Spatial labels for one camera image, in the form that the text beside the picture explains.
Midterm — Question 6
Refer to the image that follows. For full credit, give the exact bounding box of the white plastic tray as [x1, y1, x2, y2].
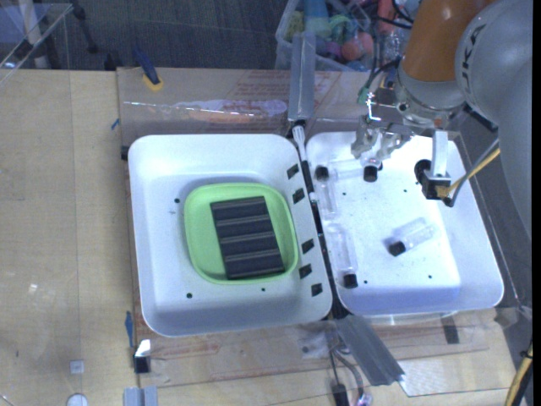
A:
[303, 129, 505, 317]
[127, 133, 333, 338]

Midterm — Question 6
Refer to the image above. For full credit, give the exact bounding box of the black block with thin wires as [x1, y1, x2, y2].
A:
[331, 381, 352, 406]

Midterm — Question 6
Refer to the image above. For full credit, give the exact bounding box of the black cylinder on white bracket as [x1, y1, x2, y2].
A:
[414, 129, 452, 201]

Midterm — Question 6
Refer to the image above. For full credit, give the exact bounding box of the clear plastic bin of toys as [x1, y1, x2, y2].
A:
[274, 0, 418, 72]

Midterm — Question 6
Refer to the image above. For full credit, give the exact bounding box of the clear plastic bottle black cap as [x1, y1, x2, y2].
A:
[326, 222, 360, 290]
[331, 158, 380, 183]
[387, 217, 437, 258]
[314, 164, 340, 222]

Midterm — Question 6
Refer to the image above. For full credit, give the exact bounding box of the black ribbed rectangular block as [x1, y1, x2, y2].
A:
[209, 195, 287, 281]

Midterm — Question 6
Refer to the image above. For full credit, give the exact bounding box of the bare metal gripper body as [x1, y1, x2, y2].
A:
[357, 98, 450, 144]

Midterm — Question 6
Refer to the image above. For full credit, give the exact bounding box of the green plate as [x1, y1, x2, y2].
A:
[183, 182, 299, 287]

